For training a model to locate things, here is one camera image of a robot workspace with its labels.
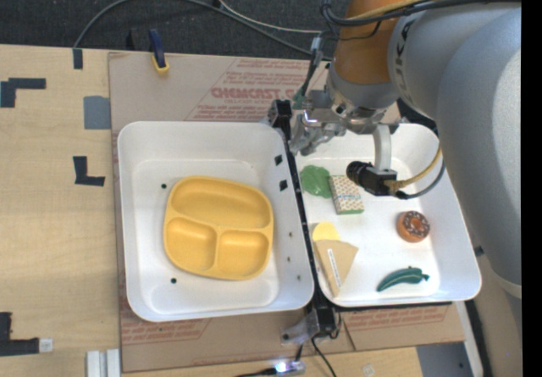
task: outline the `yellow plate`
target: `yellow plate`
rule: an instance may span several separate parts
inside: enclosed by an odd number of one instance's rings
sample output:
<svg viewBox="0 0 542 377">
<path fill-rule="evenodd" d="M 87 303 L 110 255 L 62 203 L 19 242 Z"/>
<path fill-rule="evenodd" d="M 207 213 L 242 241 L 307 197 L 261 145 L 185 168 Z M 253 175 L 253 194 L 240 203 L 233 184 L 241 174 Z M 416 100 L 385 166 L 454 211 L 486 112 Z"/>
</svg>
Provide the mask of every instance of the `yellow plate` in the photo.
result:
<svg viewBox="0 0 542 377">
<path fill-rule="evenodd" d="M 256 187 L 191 176 L 169 193 L 163 243 L 180 269 L 218 279 L 260 274 L 273 247 L 271 203 Z"/>
</svg>

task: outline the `cardboard box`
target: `cardboard box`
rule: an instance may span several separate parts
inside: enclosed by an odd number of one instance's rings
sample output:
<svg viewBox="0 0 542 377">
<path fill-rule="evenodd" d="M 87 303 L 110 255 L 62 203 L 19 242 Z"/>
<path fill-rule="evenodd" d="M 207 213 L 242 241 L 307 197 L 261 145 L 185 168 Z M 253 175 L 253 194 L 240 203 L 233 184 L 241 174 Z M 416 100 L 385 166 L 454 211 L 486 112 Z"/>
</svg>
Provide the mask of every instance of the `cardboard box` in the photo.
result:
<svg viewBox="0 0 542 377">
<path fill-rule="evenodd" d="M 297 346 L 284 344 L 280 335 L 303 318 L 303 309 L 168 323 L 144 321 L 130 309 L 125 291 L 116 150 L 120 130 L 139 120 L 259 121 L 274 99 L 292 98 L 308 66 L 308 61 L 282 59 L 185 55 L 168 59 L 170 70 L 160 75 L 149 53 L 109 55 L 123 372 L 293 358 Z M 326 74 L 322 65 L 312 78 L 311 89 L 322 88 Z M 392 108 L 390 122 L 397 117 L 397 109 Z M 453 306 L 344 313 L 343 320 L 338 338 L 321 344 L 324 353 L 462 338 Z M 314 351 L 306 346 L 304 354 Z"/>
</svg>

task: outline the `yellow cable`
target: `yellow cable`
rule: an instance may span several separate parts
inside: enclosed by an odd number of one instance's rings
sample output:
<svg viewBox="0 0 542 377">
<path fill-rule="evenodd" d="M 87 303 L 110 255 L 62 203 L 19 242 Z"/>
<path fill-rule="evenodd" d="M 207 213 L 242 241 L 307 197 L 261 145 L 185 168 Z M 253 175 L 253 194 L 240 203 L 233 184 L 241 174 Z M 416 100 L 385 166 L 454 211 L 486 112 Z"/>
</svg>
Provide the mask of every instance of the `yellow cable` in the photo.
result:
<svg viewBox="0 0 542 377">
<path fill-rule="evenodd" d="M 429 164 L 427 168 L 425 168 L 422 172 L 420 172 L 417 175 L 414 175 L 412 178 L 409 178 L 407 180 L 386 180 L 384 181 L 384 185 L 387 186 L 390 189 L 390 193 L 394 194 L 399 189 L 402 189 L 403 187 L 407 187 L 408 185 L 411 185 L 412 183 L 421 180 L 425 175 L 429 173 L 429 171 L 435 167 L 435 165 L 438 163 L 440 155 L 442 154 L 442 150 L 437 150 L 437 153 L 434 155 L 433 161 Z"/>
</svg>

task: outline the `donut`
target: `donut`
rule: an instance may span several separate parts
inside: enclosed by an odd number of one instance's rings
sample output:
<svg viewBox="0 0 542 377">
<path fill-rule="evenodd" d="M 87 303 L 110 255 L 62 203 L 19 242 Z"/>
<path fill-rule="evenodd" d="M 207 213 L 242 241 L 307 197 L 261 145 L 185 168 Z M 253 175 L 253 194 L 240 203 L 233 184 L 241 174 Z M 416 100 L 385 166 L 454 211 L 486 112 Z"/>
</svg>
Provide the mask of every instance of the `donut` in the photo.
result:
<svg viewBox="0 0 542 377">
<path fill-rule="evenodd" d="M 431 227 L 425 216 L 411 210 L 401 213 L 397 220 L 399 236 L 410 243 L 417 243 L 428 236 Z"/>
</svg>

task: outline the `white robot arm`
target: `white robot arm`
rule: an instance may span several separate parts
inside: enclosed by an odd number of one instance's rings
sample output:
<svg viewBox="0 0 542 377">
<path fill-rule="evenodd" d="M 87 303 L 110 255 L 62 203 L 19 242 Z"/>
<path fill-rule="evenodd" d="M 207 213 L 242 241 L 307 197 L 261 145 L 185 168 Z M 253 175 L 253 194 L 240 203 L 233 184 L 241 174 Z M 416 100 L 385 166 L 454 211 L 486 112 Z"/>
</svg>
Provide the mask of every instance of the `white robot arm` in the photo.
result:
<svg viewBox="0 0 542 377">
<path fill-rule="evenodd" d="M 372 133 L 399 97 L 432 119 L 521 339 L 521 0 L 352 0 L 344 19 L 331 2 L 322 13 L 338 45 L 324 91 L 299 93 L 291 151 Z"/>
</svg>

